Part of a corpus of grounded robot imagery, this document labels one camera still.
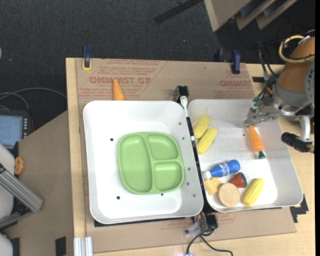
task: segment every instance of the black cable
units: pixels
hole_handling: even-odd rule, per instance
[[[214,232],[214,230],[211,231],[210,233],[207,233],[207,234],[198,234],[196,237],[194,237],[194,238],[190,241],[190,243],[188,244],[188,247],[186,248],[185,254],[187,255],[187,254],[190,253],[190,247],[191,247],[192,243],[193,243],[198,237],[200,237],[200,238],[205,242],[205,244],[206,244],[207,246],[209,246],[212,250],[214,250],[214,251],[216,251],[216,252],[230,253],[231,256],[233,256],[234,254],[233,254],[232,251],[230,251],[230,250],[216,249],[216,248],[214,248],[213,246],[211,246],[211,245],[204,239],[203,236],[206,236],[206,237],[207,237],[207,236],[210,236],[213,232]]]
[[[4,105],[0,105],[0,109],[1,109],[1,110],[10,110],[10,108],[8,108],[8,107],[6,107],[6,106],[4,106]]]
[[[293,19],[291,19],[288,15],[286,15],[284,13],[282,14],[282,16],[287,18],[291,22],[291,24],[293,24],[295,26],[298,26],[298,27],[303,28],[303,29],[311,29],[312,28],[312,26],[296,23]]]
[[[217,252],[222,252],[222,253],[230,253],[231,256],[233,256],[233,252],[230,250],[221,250],[221,249],[216,249],[214,247],[212,247],[204,238],[202,235],[200,235],[200,238],[206,243],[207,246],[209,246],[212,250],[217,251]]]
[[[268,50],[261,42],[259,42],[259,44],[260,44],[260,46],[261,46],[262,53],[263,53],[263,55],[264,55],[265,58],[266,58],[266,65],[267,65],[268,69],[270,70],[270,72],[271,72],[276,78],[278,78],[279,75],[276,74],[276,73],[273,71],[273,69],[271,68],[271,66],[270,66],[271,61],[270,61],[270,53],[269,53],[269,50]]]
[[[17,94],[17,93],[22,93],[22,92],[25,92],[25,91],[34,91],[34,90],[42,90],[42,91],[49,91],[49,92],[52,92],[52,93],[55,93],[55,94],[58,94],[64,98],[67,99],[67,96],[64,95],[63,93],[57,91],[57,90],[54,90],[54,89],[49,89],[49,88],[42,88],[42,87],[31,87],[31,88],[25,88],[25,89],[20,89],[20,90],[16,90],[14,92],[11,92],[13,94]]]
[[[259,42],[259,45],[258,45],[258,57],[259,57],[259,61],[260,61],[261,65],[262,65],[262,69],[266,73],[267,69],[266,69],[266,65],[265,65],[265,62],[264,62],[264,58],[262,56],[262,47],[261,47],[261,43],[260,42]]]
[[[313,32],[316,32],[316,29],[310,29],[307,32],[299,33],[299,35],[302,35],[302,36],[303,35],[308,35],[308,34],[311,34]],[[288,36],[286,38],[278,39],[278,40],[275,40],[275,41],[271,41],[271,42],[261,43],[261,45],[263,45],[263,47],[270,46],[270,45],[275,45],[275,44],[283,42],[284,40],[286,40],[289,37],[290,36]],[[256,50],[256,49],[258,49],[258,44],[255,44],[255,45],[250,47],[250,50]]]
[[[4,95],[4,96],[2,96],[0,98],[0,101],[5,99],[6,97],[15,96],[15,97],[19,98],[20,100],[22,100],[24,102],[25,107],[26,107],[27,110],[29,109],[29,104],[27,103],[27,101],[22,96],[16,94],[15,92],[2,92],[2,93],[0,93],[0,96],[1,95]]]

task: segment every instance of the white tray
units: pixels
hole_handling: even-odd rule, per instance
[[[278,120],[269,120],[255,126],[264,143],[263,152],[266,158],[258,159],[258,153],[253,151],[248,128],[244,125],[252,106],[252,100],[244,99],[196,99],[188,106],[193,126],[202,116],[209,116],[210,127],[218,130],[208,151],[199,155],[201,171],[236,159],[248,184],[254,178],[263,178],[265,181],[261,195],[252,206],[245,206],[240,202],[235,207],[225,207],[219,202],[217,194],[210,196],[206,192],[208,203],[218,212],[295,206],[303,199],[287,145],[281,141],[282,130]],[[226,183],[233,176],[234,174],[230,174],[220,180]],[[239,190],[242,195],[245,188]]]
[[[89,205],[100,223],[115,224],[197,215],[203,208],[197,166],[183,108],[173,101],[91,101],[83,110]],[[134,194],[123,185],[118,142],[134,132],[161,132],[178,143],[184,182],[175,191]]]

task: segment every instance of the toy carrot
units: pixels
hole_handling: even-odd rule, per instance
[[[125,95],[122,91],[117,79],[113,79],[113,100],[114,101],[124,101]]]
[[[265,147],[262,139],[260,138],[259,134],[257,133],[257,131],[252,125],[250,125],[248,129],[249,129],[250,141],[253,149],[259,152],[259,159],[265,158],[266,156],[262,152],[262,150]]]

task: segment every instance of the green plate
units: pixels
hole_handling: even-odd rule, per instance
[[[176,190],[185,178],[176,140],[162,132],[135,132],[118,144],[118,164],[125,187],[136,194]]]

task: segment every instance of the blue clamp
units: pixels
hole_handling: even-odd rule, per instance
[[[91,55],[91,45],[85,44],[83,48],[83,61],[82,61],[82,69],[84,71],[90,71],[92,68],[90,55]]]
[[[231,53],[231,71],[233,74],[240,74],[240,52],[238,50],[233,50]]]

